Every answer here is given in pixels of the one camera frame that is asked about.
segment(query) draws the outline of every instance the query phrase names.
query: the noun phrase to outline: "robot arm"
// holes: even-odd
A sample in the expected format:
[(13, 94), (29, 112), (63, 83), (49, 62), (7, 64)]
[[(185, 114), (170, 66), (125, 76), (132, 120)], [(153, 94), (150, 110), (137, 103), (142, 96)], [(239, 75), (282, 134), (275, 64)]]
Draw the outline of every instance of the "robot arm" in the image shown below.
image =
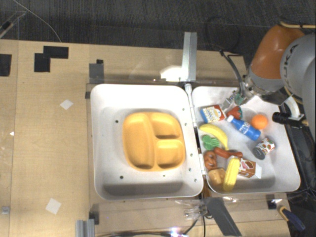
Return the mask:
[(315, 35), (296, 39), (280, 62), (284, 86), (303, 100), (303, 107), (315, 141)]
[(253, 95), (267, 101), (282, 87), (302, 99), (315, 138), (315, 35), (299, 29), (272, 27), (262, 39), (245, 80), (247, 101)]

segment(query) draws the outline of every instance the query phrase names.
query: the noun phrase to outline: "toy sausage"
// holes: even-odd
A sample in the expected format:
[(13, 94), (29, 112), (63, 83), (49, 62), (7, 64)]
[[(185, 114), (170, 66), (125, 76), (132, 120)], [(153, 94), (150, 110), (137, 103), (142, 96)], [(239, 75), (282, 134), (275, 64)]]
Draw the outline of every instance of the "toy sausage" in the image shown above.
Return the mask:
[(232, 153), (232, 152), (228, 152), (228, 151), (221, 149), (221, 148), (214, 148), (214, 153), (217, 154), (218, 156), (221, 156), (221, 157), (226, 158), (226, 159), (228, 159), (231, 156), (242, 157), (242, 152)]

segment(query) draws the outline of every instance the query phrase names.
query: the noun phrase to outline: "red toy item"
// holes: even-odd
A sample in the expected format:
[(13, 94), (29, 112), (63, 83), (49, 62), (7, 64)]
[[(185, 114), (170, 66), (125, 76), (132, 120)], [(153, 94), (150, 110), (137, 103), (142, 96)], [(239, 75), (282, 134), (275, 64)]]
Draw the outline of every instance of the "red toy item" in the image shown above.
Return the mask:
[(226, 115), (232, 115), (236, 119), (242, 119), (242, 110), (240, 106), (236, 106), (232, 108), (229, 112), (227, 112)]

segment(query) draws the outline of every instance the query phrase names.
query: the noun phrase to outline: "tabletop surface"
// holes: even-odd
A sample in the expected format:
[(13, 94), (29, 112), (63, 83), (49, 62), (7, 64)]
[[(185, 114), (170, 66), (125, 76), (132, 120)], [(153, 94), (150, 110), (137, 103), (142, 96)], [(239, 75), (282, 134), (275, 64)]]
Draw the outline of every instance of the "tabletop surface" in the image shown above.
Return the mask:
[[(35, 53), (43, 53), (45, 45), (68, 47), (69, 57), (52, 58), (50, 73), (35, 73)], [(87, 220), (91, 206), (85, 99), (89, 64), (103, 60), (105, 78), (156, 79), (162, 69), (181, 65), (182, 50), (0, 40), (0, 53), (12, 55), (10, 76), (0, 77), (0, 118), (5, 124), (0, 124), (0, 205), (11, 209), (0, 215), (0, 236), (75, 236), (76, 220)], [(243, 59), (235, 57), (234, 61), (245, 73)], [(197, 77), (235, 79), (219, 53), (206, 51), (197, 52)], [(62, 103), (70, 106), (63, 108)], [(288, 207), (285, 194), (276, 194), (276, 198)], [(227, 208), (243, 236), (289, 236), (287, 223), (276, 210), (268, 210), (264, 195), (237, 200), (243, 202), (229, 203)], [(144, 220), (142, 215), (133, 206), (119, 214), (121, 206), (106, 204), (111, 208), (113, 229), (139, 230), (134, 226), (141, 225), (137, 221)], [(166, 217), (165, 212), (152, 209), (146, 215), (147, 228), (163, 228), (154, 219)], [(192, 223), (183, 215), (178, 217), (179, 227)], [(206, 224), (206, 236), (222, 236), (214, 220)], [(96, 230), (101, 236), (101, 227)], [(189, 234), (202, 233), (200, 220)]]

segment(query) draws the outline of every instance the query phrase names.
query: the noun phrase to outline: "toy bottle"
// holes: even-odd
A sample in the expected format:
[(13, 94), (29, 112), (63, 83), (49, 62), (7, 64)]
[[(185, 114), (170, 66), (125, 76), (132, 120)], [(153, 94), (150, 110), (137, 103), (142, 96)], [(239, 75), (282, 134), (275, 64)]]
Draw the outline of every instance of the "toy bottle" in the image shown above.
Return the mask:
[(234, 118), (233, 115), (230, 115), (227, 118), (227, 121), (230, 123), (233, 123), (239, 132), (243, 133), (244, 135), (249, 137), (251, 140), (254, 140), (254, 141), (257, 140), (261, 134), (259, 130), (253, 128), (249, 123), (242, 120), (238, 120)]

